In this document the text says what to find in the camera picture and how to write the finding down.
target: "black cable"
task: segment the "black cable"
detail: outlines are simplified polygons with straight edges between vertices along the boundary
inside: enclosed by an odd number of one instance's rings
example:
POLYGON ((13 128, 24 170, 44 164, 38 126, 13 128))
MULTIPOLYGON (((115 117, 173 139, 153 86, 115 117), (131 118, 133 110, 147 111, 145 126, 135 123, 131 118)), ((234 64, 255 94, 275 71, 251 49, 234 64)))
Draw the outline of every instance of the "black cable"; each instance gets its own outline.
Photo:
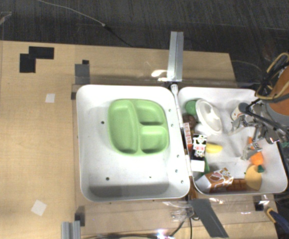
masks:
POLYGON ((281 102, 281 101, 284 101, 284 100, 286 100, 286 99, 288 99, 289 98, 289 93, 288 94, 286 94, 286 95, 283 95, 283 96, 281 96, 281 97, 278 97, 278 98, 273 98, 273 99, 271 99, 271 100, 262 100, 264 103, 279 103, 279 102, 281 102))
POLYGON ((133 47, 133 45, 127 43, 125 40, 123 40, 120 36, 118 36, 113 30, 111 27, 109 27, 108 25, 105 25, 103 27, 105 30, 109 31, 111 34, 113 34, 116 38, 118 38, 121 42, 123 42, 125 45, 129 46, 129 47, 133 47))
POLYGON ((263 88, 259 92, 260 95, 263 96, 263 91, 267 91, 267 84, 269 83, 269 81, 274 78, 275 74, 278 71, 280 71, 282 68, 286 67, 287 65, 289 65, 289 62, 287 62, 287 56, 284 55, 275 63, 275 65, 272 67, 271 71, 269 73, 267 73, 266 76, 264 77, 264 79, 262 81, 263 88))
POLYGON ((192 239, 192 238, 193 238, 193 227, 192 227, 192 220, 191 220, 191 218, 189 218, 189 221, 190 221, 190 228, 191 228, 190 239, 192 239))
POLYGON ((181 227, 183 226, 184 222, 185 222, 185 221, 181 222, 181 224, 178 226, 178 228, 175 229, 175 230, 170 234, 171 237, 174 236, 174 235, 176 234, 176 232, 181 229, 181 227))
POLYGON ((85 239, 121 239, 127 237, 139 237, 139 238, 148 238, 148 239, 158 239, 155 235, 145 235, 145 234, 128 234, 128 235, 120 235, 120 234, 110 234, 104 237, 88 237, 85 239))

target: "toy carrot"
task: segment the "toy carrot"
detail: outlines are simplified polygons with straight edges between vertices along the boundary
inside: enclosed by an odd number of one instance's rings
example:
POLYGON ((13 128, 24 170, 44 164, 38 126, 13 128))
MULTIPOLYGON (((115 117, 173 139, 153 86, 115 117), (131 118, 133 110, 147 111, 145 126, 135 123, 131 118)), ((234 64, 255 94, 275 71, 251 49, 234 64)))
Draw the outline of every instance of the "toy carrot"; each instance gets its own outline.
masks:
MULTIPOLYGON (((248 144, 251 144, 253 142, 253 139, 251 137, 248 138, 248 144)), ((256 154, 252 155, 250 157, 250 161, 254 165, 262 165, 264 163, 264 157, 261 151, 257 152, 256 154)))

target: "sink basin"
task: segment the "sink basin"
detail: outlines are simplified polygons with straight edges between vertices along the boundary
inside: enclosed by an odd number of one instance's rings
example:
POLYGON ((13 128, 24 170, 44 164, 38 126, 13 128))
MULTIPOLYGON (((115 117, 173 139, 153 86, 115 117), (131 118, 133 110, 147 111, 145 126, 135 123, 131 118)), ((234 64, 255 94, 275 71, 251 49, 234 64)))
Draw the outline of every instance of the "sink basin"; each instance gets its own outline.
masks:
POLYGON ((90 201, 174 199, 190 188, 176 106, 162 87, 77 92, 80 184, 90 201))
MULTIPOLYGON (((234 178, 244 178, 247 168, 251 162, 244 161, 240 157, 247 143, 248 137, 254 135, 254 127, 243 128, 236 134, 230 135, 232 128, 231 113, 241 102, 251 103, 256 99, 255 92, 247 89, 223 89, 223 88, 202 88, 186 87, 179 91, 179 103, 182 113, 185 113, 185 104, 190 100, 205 99, 218 108, 223 132, 218 135, 207 137, 209 142, 223 146, 219 153, 206 153, 208 165, 212 171, 226 167, 234 178)), ((283 192, 288 185, 287 175, 277 147, 277 144, 268 144, 266 140, 261 140, 259 145, 263 148, 265 172, 262 173, 263 183, 260 190, 230 191, 207 193, 198 188, 201 193, 214 195, 263 195, 283 192)), ((201 174, 194 172, 193 176, 197 180, 201 174)))

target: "wooden countertop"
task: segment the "wooden countertop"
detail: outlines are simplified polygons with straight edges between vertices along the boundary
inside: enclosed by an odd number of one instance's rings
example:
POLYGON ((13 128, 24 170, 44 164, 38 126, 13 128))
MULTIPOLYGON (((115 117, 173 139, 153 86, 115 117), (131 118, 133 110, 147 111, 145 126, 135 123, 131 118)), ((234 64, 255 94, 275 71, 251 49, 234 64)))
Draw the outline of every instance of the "wooden countertop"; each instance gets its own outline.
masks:
MULTIPOLYGON (((167 68, 168 51, 0 41, 0 239, 58 239, 61 222, 74 220, 71 91, 75 64, 83 59, 90 61, 94 80, 135 77, 141 82, 150 79, 152 71, 167 68), (37 59, 35 74, 19 72, 19 55, 28 53, 29 46, 55 48, 53 60, 37 59), (54 103, 45 102, 50 93, 55 94, 54 103), (36 200, 47 205, 42 216, 31 212, 36 200)), ((235 82, 225 53, 184 52, 183 77, 233 86, 235 82)), ((104 229, 111 226, 112 215, 102 216, 104 229)), ((263 213, 258 219, 253 212, 249 223, 245 223, 247 216, 238 222, 234 215, 220 215, 225 223, 235 220, 224 225, 231 238, 244 238, 244 233, 249 238, 277 238, 273 223, 263 213)), ((208 238, 201 224, 194 234, 208 238)), ((188 235, 183 228, 177 238, 188 235)))

